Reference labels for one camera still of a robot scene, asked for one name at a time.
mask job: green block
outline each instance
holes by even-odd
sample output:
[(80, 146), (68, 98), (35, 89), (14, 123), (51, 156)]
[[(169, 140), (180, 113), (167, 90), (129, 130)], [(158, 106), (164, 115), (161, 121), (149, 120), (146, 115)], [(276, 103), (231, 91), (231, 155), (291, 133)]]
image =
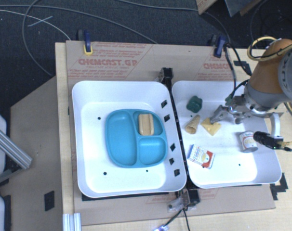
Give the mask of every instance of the green block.
[(186, 108), (192, 111), (193, 113), (197, 113), (202, 108), (202, 104), (203, 100), (201, 98), (193, 96), (186, 105)]

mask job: blue divided bowl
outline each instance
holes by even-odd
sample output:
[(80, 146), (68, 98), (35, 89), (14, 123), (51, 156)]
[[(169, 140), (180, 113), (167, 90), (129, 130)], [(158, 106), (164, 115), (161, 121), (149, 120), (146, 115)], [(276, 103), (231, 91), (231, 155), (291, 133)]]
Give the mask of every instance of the blue divided bowl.
[[(154, 134), (139, 133), (138, 116), (152, 114)], [(110, 113), (105, 124), (106, 148), (110, 159), (121, 167), (150, 167), (165, 160), (167, 139), (160, 118), (153, 112), (122, 109)]]

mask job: yellow triangular block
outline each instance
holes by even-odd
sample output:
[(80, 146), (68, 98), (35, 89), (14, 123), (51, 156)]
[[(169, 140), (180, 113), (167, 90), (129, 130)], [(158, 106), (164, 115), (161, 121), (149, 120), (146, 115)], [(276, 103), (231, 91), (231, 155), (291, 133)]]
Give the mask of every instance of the yellow triangular block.
[(206, 118), (201, 125), (206, 129), (207, 132), (209, 132), (212, 136), (216, 134), (216, 132), (221, 128), (221, 124), (220, 123), (210, 123), (210, 119), (209, 117)]

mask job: blue clamp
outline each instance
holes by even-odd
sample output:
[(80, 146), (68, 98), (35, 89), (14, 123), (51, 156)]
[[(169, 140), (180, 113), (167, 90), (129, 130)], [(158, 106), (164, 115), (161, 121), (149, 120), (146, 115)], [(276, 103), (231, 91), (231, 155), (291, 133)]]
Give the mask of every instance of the blue clamp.
[(225, 36), (221, 35), (218, 38), (217, 47), (214, 49), (214, 53), (213, 53), (215, 57), (221, 58), (222, 49), (226, 42), (227, 42), (227, 38)]
[(84, 40), (85, 40), (84, 53), (85, 55), (91, 56), (93, 54), (93, 48), (90, 41), (90, 34), (88, 30), (84, 30)]

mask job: can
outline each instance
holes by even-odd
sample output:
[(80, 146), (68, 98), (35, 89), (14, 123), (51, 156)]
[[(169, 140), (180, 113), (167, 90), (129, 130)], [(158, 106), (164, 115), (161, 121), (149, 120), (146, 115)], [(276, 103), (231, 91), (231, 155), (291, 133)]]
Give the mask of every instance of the can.
[(253, 134), (253, 131), (246, 131), (239, 135), (242, 150), (245, 153), (255, 152), (258, 149), (256, 141), (253, 138)]

